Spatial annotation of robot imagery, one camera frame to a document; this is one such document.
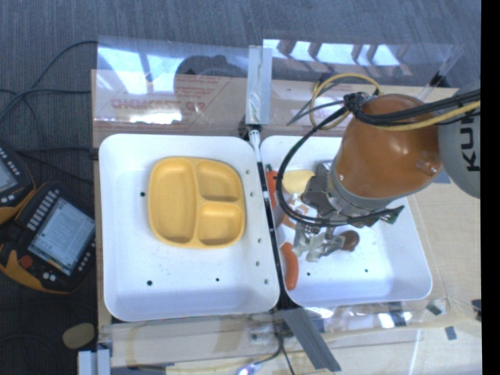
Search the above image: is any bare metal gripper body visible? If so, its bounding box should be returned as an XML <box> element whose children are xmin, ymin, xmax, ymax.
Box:
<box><xmin>301</xmin><ymin>161</ymin><xmax>353</xmax><ymax>228</ymax></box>

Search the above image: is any brown doughnut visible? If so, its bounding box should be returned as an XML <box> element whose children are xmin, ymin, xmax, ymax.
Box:
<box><xmin>337</xmin><ymin>230</ymin><xmax>360</xmax><ymax>252</ymax></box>

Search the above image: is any white and orange packet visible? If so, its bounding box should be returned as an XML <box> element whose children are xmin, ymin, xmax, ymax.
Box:
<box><xmin>275</xmin><ymin>191</ymin><xmax>318</xmax><ymax>249</ymax></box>

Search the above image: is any pale yellow bread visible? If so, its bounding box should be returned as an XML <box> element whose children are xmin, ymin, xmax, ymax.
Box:
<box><xmin>280</xmin><ymin>169</ymin><xmax>316</xmax><ymax>195</ymax></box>

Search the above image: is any orange sausage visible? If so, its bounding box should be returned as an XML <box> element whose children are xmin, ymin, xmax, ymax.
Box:
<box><xmin>280</xmin><ymin>241</ymin><xmax>300</xmax><ymax>291</ymax></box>

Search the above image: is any thin black and white rod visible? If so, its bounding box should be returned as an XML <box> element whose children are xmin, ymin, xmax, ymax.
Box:
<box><xmin>248</xmin><ymin>129</ymin><xmax>288</xmax><ymax>310</ymax></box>

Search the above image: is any orange carrot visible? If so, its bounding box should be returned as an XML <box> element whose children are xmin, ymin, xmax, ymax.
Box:
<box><xmin>265</xmin><ymin>164</ymin><xmax>279</xmax><ymax>210</ymax></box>

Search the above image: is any white plastic tray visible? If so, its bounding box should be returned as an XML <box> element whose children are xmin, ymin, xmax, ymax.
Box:
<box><xmin>98</xmin><ymin>133</ymin><xmax>281</xmax><ymax>323</ymax></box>
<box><xmin>259</xmin><ymin>134</ymin><xmax>434</xmax><ymax>308</ymax></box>

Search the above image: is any yellow divided plate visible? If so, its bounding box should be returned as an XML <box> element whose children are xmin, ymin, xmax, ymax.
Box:
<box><xmin>147</xmin><ymin>156</ymin><xmax>247</xmax><ymax>249</ymax></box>

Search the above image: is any black block with thin wires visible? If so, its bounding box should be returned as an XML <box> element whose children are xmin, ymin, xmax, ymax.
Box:
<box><xmin>237</xmin><ymin>120</ymin><xmax>262</xmax><ymax>138</ymax></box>

